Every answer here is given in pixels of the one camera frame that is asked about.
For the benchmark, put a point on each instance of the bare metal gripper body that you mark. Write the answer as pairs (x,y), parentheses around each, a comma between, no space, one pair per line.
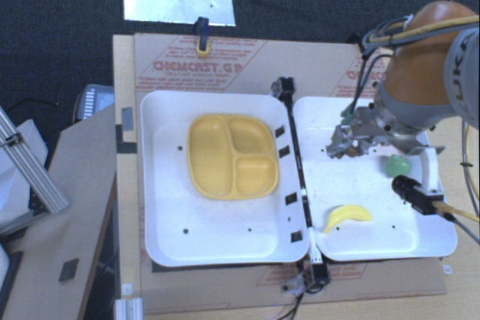
(375,123)

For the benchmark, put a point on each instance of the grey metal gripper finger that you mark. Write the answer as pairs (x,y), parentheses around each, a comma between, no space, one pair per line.
(339,140)
(363,148)

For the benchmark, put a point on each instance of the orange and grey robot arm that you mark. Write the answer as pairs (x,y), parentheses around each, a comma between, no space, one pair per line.
(420,63)

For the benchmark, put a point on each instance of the light green rounded toy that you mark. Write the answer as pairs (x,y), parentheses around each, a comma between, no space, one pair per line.
(396,165)

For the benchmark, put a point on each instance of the thin black and white rod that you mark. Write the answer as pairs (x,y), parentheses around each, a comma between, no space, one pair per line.
(300,168)

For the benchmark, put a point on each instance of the yellow banana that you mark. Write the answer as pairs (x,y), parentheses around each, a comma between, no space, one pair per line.
(348,215)

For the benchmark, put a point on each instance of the white plastic tray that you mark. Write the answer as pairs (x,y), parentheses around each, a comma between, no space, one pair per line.
(210,228)
(367,243)

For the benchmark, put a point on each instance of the yellow divided plate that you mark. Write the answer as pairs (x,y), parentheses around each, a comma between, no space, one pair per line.
(232,157)

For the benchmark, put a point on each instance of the brown cardboard board red print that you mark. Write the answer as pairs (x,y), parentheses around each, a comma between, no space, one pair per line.
(240,63)

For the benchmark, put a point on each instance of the black cylinder on white bracket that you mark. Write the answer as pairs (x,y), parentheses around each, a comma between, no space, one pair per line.
(416,193)

